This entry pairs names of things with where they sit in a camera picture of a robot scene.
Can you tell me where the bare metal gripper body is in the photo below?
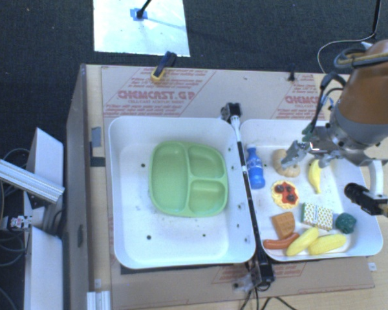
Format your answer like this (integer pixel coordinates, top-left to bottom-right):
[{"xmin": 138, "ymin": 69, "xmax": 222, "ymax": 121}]
[{"xmin": 309, "ymin": 125, "xmax": 378, "ymax": 167}]

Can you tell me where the beige bread roll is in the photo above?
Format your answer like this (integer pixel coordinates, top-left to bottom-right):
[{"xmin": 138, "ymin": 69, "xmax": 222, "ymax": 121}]
[{"xmin": 272, "ymin": 149, "xmax": 301, "ymax": 178}]

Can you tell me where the yellow banana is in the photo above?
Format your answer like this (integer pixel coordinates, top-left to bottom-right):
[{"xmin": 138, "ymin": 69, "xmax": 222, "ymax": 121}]
[{"xmin": 307, "ymin": 158, "xmax": 323, "ymax": 195}]

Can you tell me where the white plastic tray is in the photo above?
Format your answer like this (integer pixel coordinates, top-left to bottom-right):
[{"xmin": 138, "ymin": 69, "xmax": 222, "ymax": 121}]
[
  {"xmin": 108, "ymin": 115, "xmax": 257, "ymax": 270},
  {"xmin": 239, "ymin": 118, "xmax": 384, "ymax": 263}
]

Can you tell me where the blue bottle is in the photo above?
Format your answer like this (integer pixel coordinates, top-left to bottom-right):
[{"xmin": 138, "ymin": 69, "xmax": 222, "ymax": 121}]
[{"xmin": 245, "ymin": 144, "xmax": 266, "ymax": 190}]

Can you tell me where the round pizza with dark toppings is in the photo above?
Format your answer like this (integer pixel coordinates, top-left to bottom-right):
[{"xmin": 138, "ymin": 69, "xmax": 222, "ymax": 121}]
[{"xmin": 270, "ymin": 180, "xmax": 301, "ymax": 211}]

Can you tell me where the thin black and white rod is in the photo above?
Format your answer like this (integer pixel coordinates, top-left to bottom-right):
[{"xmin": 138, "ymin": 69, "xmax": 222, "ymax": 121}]
[{"xmin": 231, "ymin": 114, "xmax": 272, "ymax": 284}]

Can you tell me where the white and yellow carton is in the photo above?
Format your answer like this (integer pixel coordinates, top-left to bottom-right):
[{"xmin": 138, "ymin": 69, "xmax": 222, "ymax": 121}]
[{"xmin": 300, "ymin": 202, "xmax": 335, "ymax": 233}]

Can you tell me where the green broccoli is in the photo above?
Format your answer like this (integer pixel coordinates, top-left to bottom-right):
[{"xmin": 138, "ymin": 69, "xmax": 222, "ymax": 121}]
[{"xmin": 334, "ymin": 212, "xmax": 358, "ymax": 235}]

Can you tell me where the orange waffle biscuit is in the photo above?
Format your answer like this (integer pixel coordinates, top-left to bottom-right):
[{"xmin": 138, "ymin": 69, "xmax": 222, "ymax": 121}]
[{"xmin": 271, "ymin": 211, "xmax": 296, "ymax": 240}]

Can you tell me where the brown cardboard board red print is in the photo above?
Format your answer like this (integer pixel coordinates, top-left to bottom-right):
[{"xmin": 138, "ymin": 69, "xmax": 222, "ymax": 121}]
[{"xmin": 100, "ymin": 65, "xmax": 376, "ymax": 298}]

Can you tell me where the yellow corn cob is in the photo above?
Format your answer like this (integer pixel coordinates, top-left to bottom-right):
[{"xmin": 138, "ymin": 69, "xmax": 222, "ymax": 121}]
[{"xmin": 307, "ymin": 233, "xmax": 348, "ymax": 256}]

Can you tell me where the yellow lemon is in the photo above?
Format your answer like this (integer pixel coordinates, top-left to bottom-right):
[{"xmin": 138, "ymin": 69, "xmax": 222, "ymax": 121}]
[{"xmin": 285, "ymin": 226, "xmax": 320, "ymax": 257}]

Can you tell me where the orange sausage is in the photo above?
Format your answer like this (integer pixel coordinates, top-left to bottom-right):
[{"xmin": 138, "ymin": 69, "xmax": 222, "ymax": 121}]
[{"xmin": 263, "ymin": 232, "xmax": 301, "ymax": 251}]

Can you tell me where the green divided plate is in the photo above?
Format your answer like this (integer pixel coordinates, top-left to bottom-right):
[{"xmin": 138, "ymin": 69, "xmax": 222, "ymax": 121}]
[{"xmin": 148, "ymin": 140, "xmax": 229, "ymax": 219}]

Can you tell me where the black block with thin wires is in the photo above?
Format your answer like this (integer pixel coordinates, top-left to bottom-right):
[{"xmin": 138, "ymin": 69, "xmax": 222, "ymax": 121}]
[
  {"xmin": 221, "ymin": 102, "xmax": 244, "ymax": 123},
  {"xmin": 250, "ymin": 259, "xmax": 275, "ymax": 285}
]

